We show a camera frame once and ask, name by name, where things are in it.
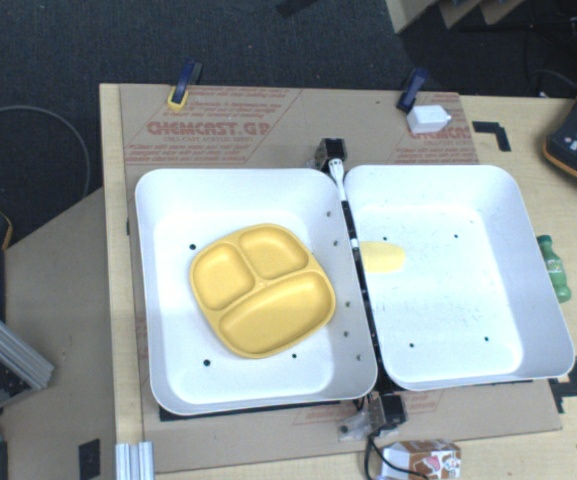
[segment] black wire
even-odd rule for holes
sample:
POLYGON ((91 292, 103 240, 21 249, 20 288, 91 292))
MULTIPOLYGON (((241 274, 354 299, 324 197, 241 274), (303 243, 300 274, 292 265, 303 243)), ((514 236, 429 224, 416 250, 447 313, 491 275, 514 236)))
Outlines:
POLYGON ((84 158, 85 158, 84 161, 86 164, 86 178, 84 181, 83 195, 81 196, 81 198, 84 199, 88 195, 88 190, 90 188, 90 170, 91 170, 90 169, 90 155, 88 154, 88 148, 86 147, 86 143, 84 142, 84 139, 81 137, 79 132, 75 129, 75 127, 73 125, 71 125, 68 121, 66 121, 63 117, 61 117, 59 114, 55 114, 54 112, 51 112, 50 110, 46 110, 44 108, 33 107, 33 106, 29 106, 29 105, 11 105, 11 106, 7 106, 7 107, 0 107, 0 114, 3 112, 11 112, 11 111, 38 112, 40 114, 50 116, 50 117, 56 119, 57 121, 59 121, 60 123, 62 123, 66 128, 68 128, 73 133, 73 135, 77 139, 77 142, 81 146, 81 149, 84 153, 84 158))
POLYGON ((406 473, 408 475, 423 478, 424 480, 430 480, 423 473, 419 473, 417 471, 411 471, 409 469, 404 469, 404 468, 400 468, 398 466, 395 466, 388 459, 386 459, 386 457, 384 457, 384 454, 381 453, 381 450, 375 444, 375 437, 377 435, 379 435, 379 432, 381 432, 381 430, 382 429, 379 429, 379 430, 373 432, 372 434, 369 434, 368 437, 366 438, 366 451, 364 452, 364 473, 366 474, 366 479, 372 480, 372 477, 370 476, 370 467, 369 466, 370 466, 370 452, 374 449, 375 452, 377 453, 377 455, 379 455, 379 458, 382 460, 382 462, 384 464, 386 464, 389 468, 394 469, 395 471, 399 471, 400 473, 406 473))
POLYGON ((565 77, 561 73, 558 73, 557 71, 553 71, 552 69, 536 69, 535 71, 530 73, 529 83, 528 83, 528 92, 530 92, 530 90, 532 89, 533 79, 535 79, 535 78, 538 79, 541 75, 550 75, 554 78, 557 78, 558 80, 561 80, 562 82, 569 85, 571 89, 573 89, 575 92, 577 92, 577 83, 576 82, 573 82, 570 78, 565 77))

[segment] cardboard base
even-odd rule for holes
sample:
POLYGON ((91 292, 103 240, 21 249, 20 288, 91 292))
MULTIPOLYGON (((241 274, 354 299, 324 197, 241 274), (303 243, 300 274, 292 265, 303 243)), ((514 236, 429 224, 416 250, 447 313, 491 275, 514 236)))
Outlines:
POLYGON ((6 323, 55 366, 0 416, 11 479, 80 478, 82 465, 114 475, 105 242, 99 190, 5 253, 6 323))
MULTIPOLYGON (((360 164, 476 164, 459 96, 419 93, 452 116, 436 134, 413 135, 395 108, 398 93, 191 87, 187 107, 166 106, 164 85, 120 85, 129 228, 137 229, 134 190, 158 167, 302 167, 322 138, 344 138, 347 169, 360 164)), ((133 286, 144 433, 160 473, 327 455, 364 449, 340 441, 352 402, 161 421, 148 371, 138 233, 131 231, 133 286)), ((556 430, 547 381, 405 392, 409 421, 387 440, 464 440, 556 430)))

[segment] dark carpet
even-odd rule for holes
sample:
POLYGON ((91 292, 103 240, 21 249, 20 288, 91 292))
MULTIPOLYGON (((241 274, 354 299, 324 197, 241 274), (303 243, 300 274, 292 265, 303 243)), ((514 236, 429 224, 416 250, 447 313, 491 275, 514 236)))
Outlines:
POLYGON ((385 0, 0 0, 0 210, 15 242, 101 186, 100 83, 174 84, 194 57, 204 85, 401 89, 423 66, 424 90, 574 97, 575 17, 526 0, 508 30, 447 29, 432 6, 397 35, 385 0))

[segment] white object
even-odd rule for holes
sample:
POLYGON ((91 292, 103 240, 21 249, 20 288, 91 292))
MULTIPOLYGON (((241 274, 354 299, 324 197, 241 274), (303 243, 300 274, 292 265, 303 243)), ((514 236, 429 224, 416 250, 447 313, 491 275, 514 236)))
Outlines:
POLYGON ((450 122, 450 114, 441 105, 416 105, 406 115, 412 133, 435 133, 450 122))
POLYGON ((166 410, 207 414, 358 399, 377 378, 337 188, 313 169, 159 169, 136 188, 150 381, 166 410), (335 313, 307 339, 263 359, 236 356, 192 293, 195 254, 255 224, 292 231, 335 290, 335 313))
POLYGON ((515 180, 487 165, 359 166, 357 237, 405 251, 366 274, 384 369, 410 390, 565 375, 574 350, 515 180))
MULTIPOLYGON (((405 252, 367 273, 385 372, 410 390, 565 375, 574 351, 516 182, 469 166, 359 166, 344 180, 359 242, 405 252)), ((181 415, 369 392, 376 359, 340 196, 312 169, 159 169, 136 188, 151 387, 181 415), (264 359, 237 357, 190 287, 195 252, 246 226, 290 229, 327 273, 324 328, 264 359)))
POLYGON ((154 480, 155 460, 151 441, 115 446, 117 480, 154 480))

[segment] black bracket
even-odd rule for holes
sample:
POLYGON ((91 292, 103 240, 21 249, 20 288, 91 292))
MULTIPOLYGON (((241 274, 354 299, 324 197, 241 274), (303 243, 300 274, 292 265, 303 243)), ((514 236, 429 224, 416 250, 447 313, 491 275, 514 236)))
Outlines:
POLYGON ((501 127, 499 123, 491 123, 489 121, 473 121, 472 127, 477 133, 494 133, 497 137, 497 146, 501 151, 510 151, 510 142, 506 130, 501 127))
POLYGON ((415 101, 417 100, 417 93, 424 85, 424 82, 428 78, 428 70, 425 68, 415 68, 412 70, 408 79, 406 80, 404 92, 399 97, 397 101, 397 108, 402 112, 408 114, 415 106, 415 101))
POLYGON ((575 358, 575 364, 568 373, 568 381, 560 382, 558 379, 548 379, 550 382, 550 389, 552 390, 552 396, 555 399, 555 404, 557 405, 557 411, 559 414, 564 413, 563 399, 567 396, 577 396, 577 359, 575 358))
POLYGON ((346 159, 346 143, 344 139, 321 139, 317 151, 315 151, 314 168, 328 174, 328 162, 338 158, 342 162, 346 159))
POLYGON ((101 442, 93 439, 79 446, 79 480, 92 480, 101 475, 101 442))

